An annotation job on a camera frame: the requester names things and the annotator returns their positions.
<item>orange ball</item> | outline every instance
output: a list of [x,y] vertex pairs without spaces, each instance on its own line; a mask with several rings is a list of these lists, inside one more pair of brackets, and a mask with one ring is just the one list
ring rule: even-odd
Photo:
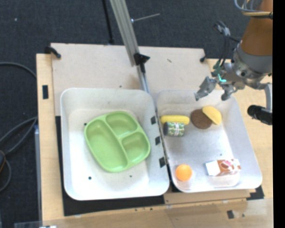
[[192,176],[192,169],[189,165],[181,164],[176,168],[175,175],[180,181],[188,181]]

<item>green plate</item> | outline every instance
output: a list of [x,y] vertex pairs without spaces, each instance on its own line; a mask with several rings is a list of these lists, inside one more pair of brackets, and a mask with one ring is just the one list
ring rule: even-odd
[[99,116],[85,126],[85,140],[99,165],[120,172],[150,154],[150,142],[139,123],[127,112]]

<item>brown round object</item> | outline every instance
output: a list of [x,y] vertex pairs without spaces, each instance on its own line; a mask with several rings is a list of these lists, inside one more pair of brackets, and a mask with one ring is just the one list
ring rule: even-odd
[[212,125],[211,119],[203,113],[202,109],[194,110],[190,118],[193,125],[200,129],[207,129]]

